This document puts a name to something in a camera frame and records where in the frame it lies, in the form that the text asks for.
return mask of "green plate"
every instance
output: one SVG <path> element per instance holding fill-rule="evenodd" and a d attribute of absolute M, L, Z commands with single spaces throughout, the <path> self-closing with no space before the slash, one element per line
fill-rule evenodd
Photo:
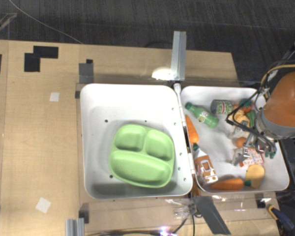
<path fill-rule="evenodd" d="M 171 179 L 175 160 L 173 140 L 156 129 L 127 124 L 114 137 L 109 157 L 113 175 L 129 184 L 160 188 Z"/>

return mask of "yellow cable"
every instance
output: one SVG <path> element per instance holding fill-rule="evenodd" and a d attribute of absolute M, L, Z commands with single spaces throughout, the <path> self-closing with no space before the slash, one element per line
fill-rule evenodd
<path fill-rule="evenodd" d="M 270 74 L 271 72 L 273 72 L 274 70 L 278 70 L 278 69 L 281 69 L 281 68 L 295 68 L 295 64 L 287 64 L 287 65 L 278 65 L 278 66 L 275 66 L 274 68 L 270 69 L 262 78 L 261 80 L 261 86 L 263 86 L 265 80 L 266 80 L 266 77 L 268 74 Z"/>

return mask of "green bottle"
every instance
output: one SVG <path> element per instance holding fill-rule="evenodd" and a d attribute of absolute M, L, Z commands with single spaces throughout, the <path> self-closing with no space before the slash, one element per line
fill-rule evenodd
<path fill-rule="evenodd" d="M 218 124 L 219 119 L 210 114 L 207 110 L 202 107 L 196 107 L 192 105 L 190 102 L 187 102 L 185 108 L 191 111 L 194 116 L 199 120 L 199 122 L 203 122 L 208 125 L 210 128 L 215 128 Z"/>

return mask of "white wire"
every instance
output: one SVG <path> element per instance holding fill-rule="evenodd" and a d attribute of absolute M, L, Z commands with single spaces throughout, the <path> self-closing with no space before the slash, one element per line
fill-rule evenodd
<path fill-rule="evenodd" d="M 50 29 L 52 29 L 52 30 L 55 30 L 55 31 L 57 31 L 57 32 L 59 32 L 59 33 L 61 33 L 61 34 L 63 34 L 63 35 L 66 35 L 67 37 L 72 38 L 73 40 L 77 41 L 77 42 L 80 43 L 80 44 L 83 44 L 80 40 L 78 40 L 78 39 L 76 39 L 76 38 L 70 36 L 69 34 L 67 34 L 67 33 L 65 33 L 65 32 L 63 32 L 63 31 L 61 31 L 61 30 L 58 30 L 58 29 L 56 29 L 56 28 L 53 28 L 53 27 L 51 27 L 51 26 L 49 26 L 49 25 L 43 23 L 42 21 L 39 21 L 38 19 L 32 17 L 31 15 L 29 15 L 28 13 L 26 13 L 25 11 L 23 11 L 22 9 L 20 9 L 20 8 L 19 8 L 19 7 L 18 7 L 18 6 L 12 1 L 12 0 L 9 0 L 9 2 L 10 2 L 15 8 L 17 8 L 19 11 L 21 11 L 22 13 L 24 13 L 24 14 L 27 15 L 28 17 L 32 18 L 32 19 L 35 20 L 36 22 L 38 22 L 38 23 L 44 25 L 44 26 L 47 27 L 47 28 L 50 28 Z"/>

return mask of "bottle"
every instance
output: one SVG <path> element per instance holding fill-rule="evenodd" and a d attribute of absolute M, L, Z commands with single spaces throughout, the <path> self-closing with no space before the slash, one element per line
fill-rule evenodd
<path fill-rule="evenodd" d="M 193 113 L 193 115 L 199 120 L 208 125 L 210 128 L 215 128 L 218 124 L 219 119 L 210 114 L 207 110 L 202 107 L 196 107 L 192 103 L 188 102 L 185 108 Z"/>
<path fill-rule="evenodd" d="M 209 156 L 197 144 L 194 144 L 192 149 L 196 174 L 200 180 L 200 184 L 205 185 L 218 181 Z"/>

